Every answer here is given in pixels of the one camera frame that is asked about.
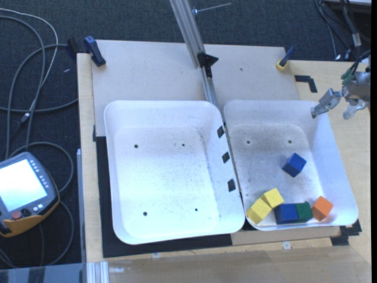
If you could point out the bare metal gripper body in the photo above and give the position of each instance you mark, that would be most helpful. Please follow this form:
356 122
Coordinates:
360 88

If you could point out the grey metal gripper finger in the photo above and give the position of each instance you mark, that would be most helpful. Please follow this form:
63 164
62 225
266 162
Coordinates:
355 106
325 102

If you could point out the blue cube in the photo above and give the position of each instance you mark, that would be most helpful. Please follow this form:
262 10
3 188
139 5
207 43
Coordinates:
294 164
285 214

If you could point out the white plastic tray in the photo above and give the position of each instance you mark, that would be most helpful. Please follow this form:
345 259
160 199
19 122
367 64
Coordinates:
165 172
265 164

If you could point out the orange cube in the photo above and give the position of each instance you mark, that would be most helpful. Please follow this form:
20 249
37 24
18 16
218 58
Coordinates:
321 208

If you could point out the yellow cube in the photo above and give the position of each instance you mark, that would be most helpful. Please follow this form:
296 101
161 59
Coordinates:
259 211
273 197

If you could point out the green cube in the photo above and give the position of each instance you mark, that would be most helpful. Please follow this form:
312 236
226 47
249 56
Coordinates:
304 211

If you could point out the pale flat board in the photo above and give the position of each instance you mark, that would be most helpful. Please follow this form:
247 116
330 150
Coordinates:
153 75

